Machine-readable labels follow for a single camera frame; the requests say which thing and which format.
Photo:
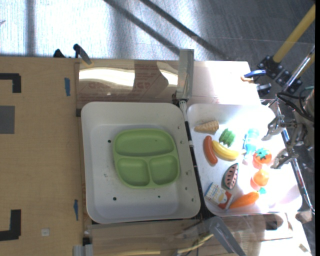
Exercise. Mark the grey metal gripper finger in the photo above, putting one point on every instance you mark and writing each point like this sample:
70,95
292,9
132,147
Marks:
283,156
273,127

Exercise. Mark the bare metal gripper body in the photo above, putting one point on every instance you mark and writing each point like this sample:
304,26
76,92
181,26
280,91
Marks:
301,133

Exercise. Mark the orange tomato with green top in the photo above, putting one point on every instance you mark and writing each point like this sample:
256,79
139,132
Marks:
262,156

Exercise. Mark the clear blue plastic bottle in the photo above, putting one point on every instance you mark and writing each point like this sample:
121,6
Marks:
250,145

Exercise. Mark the white plastic tray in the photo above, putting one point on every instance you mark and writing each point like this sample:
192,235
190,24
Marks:
100,160
246,117

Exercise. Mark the orange toy fruit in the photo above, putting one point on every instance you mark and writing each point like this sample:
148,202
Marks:
260,178

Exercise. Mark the green ribbed toy vegetable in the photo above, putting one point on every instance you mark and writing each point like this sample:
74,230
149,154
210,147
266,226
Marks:
227,137

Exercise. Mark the yellow banana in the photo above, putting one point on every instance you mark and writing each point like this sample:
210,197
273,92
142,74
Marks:
223,151

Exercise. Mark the watermelon slice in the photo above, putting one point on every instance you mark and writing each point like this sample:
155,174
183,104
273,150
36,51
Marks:
231,177

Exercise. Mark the orange carrot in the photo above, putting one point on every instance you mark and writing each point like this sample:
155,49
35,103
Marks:
246,200

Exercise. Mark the beige ice cream cone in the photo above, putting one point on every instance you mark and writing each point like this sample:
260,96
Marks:
208,127

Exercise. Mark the red sausage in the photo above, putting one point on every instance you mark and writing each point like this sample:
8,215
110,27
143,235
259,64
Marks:
208,151

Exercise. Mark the white and orange carton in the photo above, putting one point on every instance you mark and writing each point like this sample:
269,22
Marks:
217,196

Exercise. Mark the thin black and white rod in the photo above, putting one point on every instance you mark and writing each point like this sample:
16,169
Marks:
192,147

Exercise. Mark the green divided plate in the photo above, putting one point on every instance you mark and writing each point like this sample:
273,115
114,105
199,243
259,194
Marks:
143,143

